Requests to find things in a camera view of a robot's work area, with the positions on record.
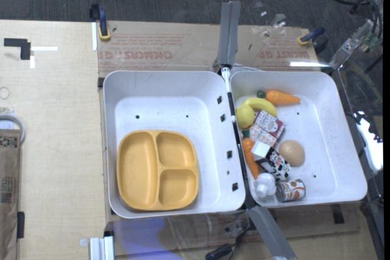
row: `white plastic bottle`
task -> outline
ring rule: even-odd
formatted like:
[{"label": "white plastic bottle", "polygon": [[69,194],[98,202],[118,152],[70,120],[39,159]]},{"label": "white plastic bottle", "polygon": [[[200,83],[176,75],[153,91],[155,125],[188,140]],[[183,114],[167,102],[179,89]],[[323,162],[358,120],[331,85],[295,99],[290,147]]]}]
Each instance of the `white plastic bottle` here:
[{"label": "white plastic bottle", "polygon": [[254,181],[256,195],[266,197],[276,193],[275,177],[267,172],[258,175]]}]

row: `brown egg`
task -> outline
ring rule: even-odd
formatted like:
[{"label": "brown egg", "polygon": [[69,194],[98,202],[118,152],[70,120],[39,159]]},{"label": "brown egg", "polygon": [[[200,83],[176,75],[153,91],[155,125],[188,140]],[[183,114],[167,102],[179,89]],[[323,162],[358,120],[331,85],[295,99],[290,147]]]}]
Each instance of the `brown egg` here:
[{"label": "brown egg", "polygon": [[305,160],[305,150],[294,140],[283,141],[278,152],[292,167],[300,166]]}]

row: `food item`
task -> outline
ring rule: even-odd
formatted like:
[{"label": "food item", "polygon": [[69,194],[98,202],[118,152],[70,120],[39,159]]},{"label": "food item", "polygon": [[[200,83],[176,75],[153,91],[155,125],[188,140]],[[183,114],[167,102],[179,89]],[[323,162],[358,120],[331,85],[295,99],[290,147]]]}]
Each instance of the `food item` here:
[{"label": "food item", "polygon": [[254,141],[260,141],[272,147],[275,146],[277,141],[277,139],[273,135],[255,124],[252,124],[249,127],[249,137]]},{"label": "food item", "polygon": [[253,124],[266,130],[277,139],[279,139],[280,135],[285,129],[285,125],[282,121],[263,110],[257,113]]},{"label": "food item", "polygon": [[259,97],[248,97],[244,100],[242,105],[248,104],[255,111],[264,110],[267,113],[276,117],[276,107],[270,101],[266,99],[260,99]]},{"label": "food item", "polygon": [[241,128],[248,128],[255,120],[255,111],[249,105],[241,105],[236,109],[236,118]]},{"label": "food item", "polygon": [[293,104],[300,102],[300,98],[274,89],[268,90],[266,93],[258,91],[257,97],[259,99],[266,99],[273,104]]},{"label": "food item", "polygon": [[254,179],[256,179],[259,174],[258,171],[259,168],[258,168],[258,164],[254,160],[254,155],[252,153],[252,147],[255,145],[255,142],[249,138],[249,131],[244,130],[243,135],[244,135],[243,152],[244,152],[245,161]]},{"label": "food item", "polygon": [[276,184],[276,199],[278,202],[290,202],[302,199],[306,195],[306,187],[301,179]]},{"label": "food item", "polygon": [[256,195],[260,198],[276,193],[275,178],[273,175],[263,172],[254,181]]},{"label": "food item", "polygon": [[305,150],[295,140],[283,141],[278,148],[278,152],[292,167],[300,166],[305,161]]},{"label": "food item", "polygon": [[291,166],[271,146],[257,141],[252,147],[253,159],[266,172],[272,174],[276,181],[288,178]]}]

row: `toy carrot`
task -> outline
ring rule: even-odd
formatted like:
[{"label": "toy carrot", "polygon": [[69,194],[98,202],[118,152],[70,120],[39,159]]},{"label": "toy carrot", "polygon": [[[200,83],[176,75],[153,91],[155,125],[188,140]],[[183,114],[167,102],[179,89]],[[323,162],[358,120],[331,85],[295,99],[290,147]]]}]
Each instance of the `toy carrot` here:
[{"label": "toy carrot", "polygon": [[266,93],[257,91],[257,97],[266,99],[273,104],[293,104],[300,102],[298,97],[274,89],[268,90]]},{"label": "toy carrot", "polygon": [[259,166],[254,160],[254,155],[252,153],[252,147],[255,145],[254,141],[249,138],[249,130],[243,131],[243,152],[245,157],[245,162],[249,167],[250,172],[252,173],[254,179],[259,175]]}]

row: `blue and yellow clamp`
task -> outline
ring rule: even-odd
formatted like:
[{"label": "blue and yellow clamp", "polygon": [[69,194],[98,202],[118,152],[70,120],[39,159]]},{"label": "blue and yellow clamp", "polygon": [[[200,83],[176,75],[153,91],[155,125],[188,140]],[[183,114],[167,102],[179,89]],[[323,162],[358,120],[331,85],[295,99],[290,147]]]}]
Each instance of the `blue and yellow clamp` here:
[{"label": "blue and yellow clamp", "polygon": [[99,20],[99,27],[97,32],[99,34],[100,40],[107,41],[110,40],[110,29],[107,27],[107,20],[105,17],[104,7],[98,3],[92,4],[90,8],[90,19],[91,21]]},{"label": "blue and yellow clamp", "polygon": [[323,27],[314,29],[307,35],[298,37],[297,44],[299,46],[306,46],[311,40],[314,46],[314,50],[318,54],[326,48],[328,43],[327,37],[321,37],[320,39],[316,40],[318,36],[323,35],[324,33],[325,33],[325,29]]}]

